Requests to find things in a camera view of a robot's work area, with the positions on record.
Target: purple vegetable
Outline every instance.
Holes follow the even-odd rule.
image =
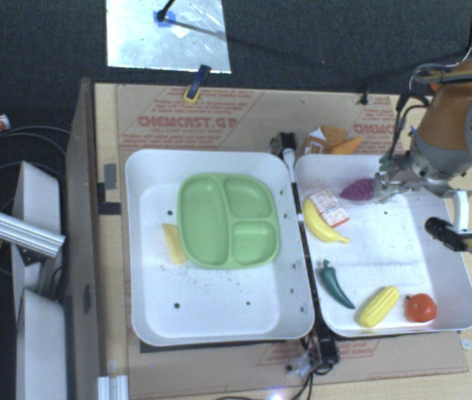
[[[344,188],[339,196],[348,200],[371,200],[373,197],[373,179],[360,179]]]

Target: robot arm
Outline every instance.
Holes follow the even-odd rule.
[[[374,180],[374,200],[425,188],[442,198],[454,195],[449,180],[472,166],[472,59],[459,64],[434,96],[410,150],[391,156]]]

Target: white tray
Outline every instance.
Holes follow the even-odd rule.
[[[257,152],[141,150],[126,164],[132,321],[155,346],[297,339],[314,309],[288,171]],[[261,267],[216,270],[171,263],[162,223],[177,225],[181,183],[199,173],[237,173],[271,191],[278,256]]]
[[[295,176],[301,201],[328,187],[341,191],[361,178],[372,178],[379,156],[308,155],[297,161]],[[449,220],[444,200],[425,190],[394,196],[385,204],[339,198],[350,220],[336,227],[349,244],[319,241],[307,230],[321,311],[327,325],[344,337],[461,330],[472,327],[472,287],[464,260],[425,230],[430,217]],[[357,307],[349,310],[324,290],[322,261],[336,268],[340,287]],[[373,329],[356,322],[360,310],[381,287],[396,286],[401,298]],[[438,305],[432,322],[414,323],[404,315],[406,295],[428,293]]]

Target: silver metal sheet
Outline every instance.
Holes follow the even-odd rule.
[[[108,65],[230,73],[221,0],[176,0],[167,18],[156,13],[168,0],[107,0]]]

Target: cardboard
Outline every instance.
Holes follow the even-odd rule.
[[[106,203],[124,203],[123,167],[140,148],[267,152],[279,132],[299,144],[324,123],[347,138],[363,137],[357,153],[385,153],[393,132],[391,99],[355,94],[205,88],[195,105],[184,87],[98,84],[95,87],[97,177]],[[112,179],[112,171],[121,176]],[[153,348],[130,324],[126,209],[98,220],[99,320],[108,374],[127,374],[130,397],[177,398],[266,387],[297,387],[304,350],[300,341]],[[467,371],[454,332],[342,340],[334,370],[315,383],[339,383]]]

